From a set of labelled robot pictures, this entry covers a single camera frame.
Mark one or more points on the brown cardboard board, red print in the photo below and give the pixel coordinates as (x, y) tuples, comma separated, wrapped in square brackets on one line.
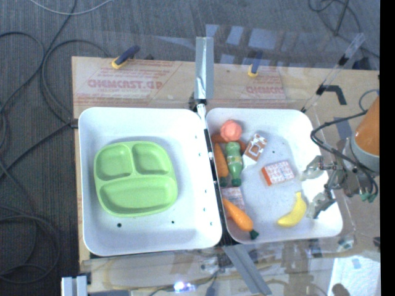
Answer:
[(135, 82)]

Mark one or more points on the green divided plate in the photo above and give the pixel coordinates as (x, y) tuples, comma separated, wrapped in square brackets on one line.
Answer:
[(135, 177)]

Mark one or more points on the yellow banana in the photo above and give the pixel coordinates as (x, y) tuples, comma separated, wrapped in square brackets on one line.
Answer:
[(294, 213)]

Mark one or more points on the green bottle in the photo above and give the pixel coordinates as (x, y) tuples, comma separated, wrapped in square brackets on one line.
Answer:
[(234, 162)]

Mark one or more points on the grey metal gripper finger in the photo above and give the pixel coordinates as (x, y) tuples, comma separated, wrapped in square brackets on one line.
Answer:
[(312, 169), (320, 203)]

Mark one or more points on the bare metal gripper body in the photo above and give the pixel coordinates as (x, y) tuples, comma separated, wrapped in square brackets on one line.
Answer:
[(350, 180)]

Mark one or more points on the orange carrot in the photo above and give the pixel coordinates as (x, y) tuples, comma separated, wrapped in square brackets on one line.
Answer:
[(221, 162), (239, 217)]

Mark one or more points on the white plastic tray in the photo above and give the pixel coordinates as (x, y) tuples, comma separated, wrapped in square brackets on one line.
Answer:
[(148, 122), (277, 125)]

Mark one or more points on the pink doughnut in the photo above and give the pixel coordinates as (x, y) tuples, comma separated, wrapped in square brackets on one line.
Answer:
[(231, 130)]

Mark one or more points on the pink and white packet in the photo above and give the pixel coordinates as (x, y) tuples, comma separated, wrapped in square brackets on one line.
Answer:
[(233, 195)]

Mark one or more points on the brown and white carton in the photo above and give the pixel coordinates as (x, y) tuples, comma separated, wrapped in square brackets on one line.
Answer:
[(255, 148)]

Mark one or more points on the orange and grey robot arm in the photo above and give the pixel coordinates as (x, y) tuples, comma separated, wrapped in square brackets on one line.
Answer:
[(368, 128)]

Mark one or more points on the orange and white carton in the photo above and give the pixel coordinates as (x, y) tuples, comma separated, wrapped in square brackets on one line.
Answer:
[(277, 173)]

